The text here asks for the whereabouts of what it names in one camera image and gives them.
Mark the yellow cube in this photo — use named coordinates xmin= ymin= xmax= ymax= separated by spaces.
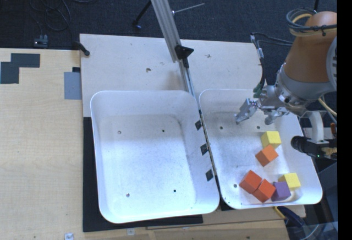
xmin=260 ymin=130 xmax=282 ymax=150
xmin=278 ymin=172 xmax=302 ymax=191

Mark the pale wooden board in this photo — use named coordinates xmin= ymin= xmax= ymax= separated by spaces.
xmin=79 ymin=34 xmax=306 ymax=219

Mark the red cube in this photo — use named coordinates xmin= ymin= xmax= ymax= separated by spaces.
xmin=252 ymin=178 xmax=277 ymax=204
xmin=239 ymin=170 xmax=263 ymax=194

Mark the purple cube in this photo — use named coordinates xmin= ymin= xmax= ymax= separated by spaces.
xmin=271 ymin=181 xmax=292 ymax=203

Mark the black cylinder on white bracket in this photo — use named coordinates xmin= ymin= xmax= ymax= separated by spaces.
xmin=290 ymin=111 xmax=337 ymax=160

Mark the white plastic tray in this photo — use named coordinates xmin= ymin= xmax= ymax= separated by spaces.
xmin=198 ymin=88 xmax=323 ymax=210
xmin=90 ymin=90 xmax=221 ymax=224

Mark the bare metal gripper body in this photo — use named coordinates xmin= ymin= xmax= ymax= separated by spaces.
xmin=257 ymin=84 xmax=305 ymax=118

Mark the orange cube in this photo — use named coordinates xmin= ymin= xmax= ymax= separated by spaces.
xmin=255 ymin=144 xmax=279 ymax=167

